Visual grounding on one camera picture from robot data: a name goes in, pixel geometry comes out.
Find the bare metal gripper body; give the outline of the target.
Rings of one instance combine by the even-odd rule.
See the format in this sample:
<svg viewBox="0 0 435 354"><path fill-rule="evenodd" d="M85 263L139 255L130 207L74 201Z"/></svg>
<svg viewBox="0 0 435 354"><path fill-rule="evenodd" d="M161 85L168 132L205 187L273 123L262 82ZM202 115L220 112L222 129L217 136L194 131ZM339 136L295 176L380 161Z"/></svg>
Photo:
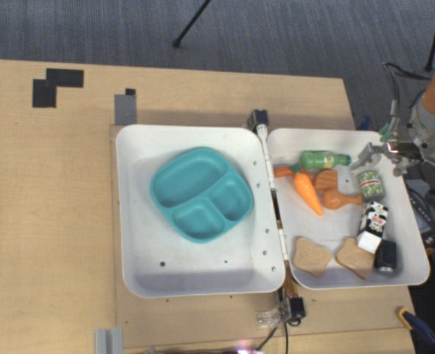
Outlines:
<svg viewBox="0 0 435 354"><path fill-rule="evenodd" d="M408 158L412 166L427 163L435 167L435 139L398 132L384 143L384 154L390 159Z"/></svg>

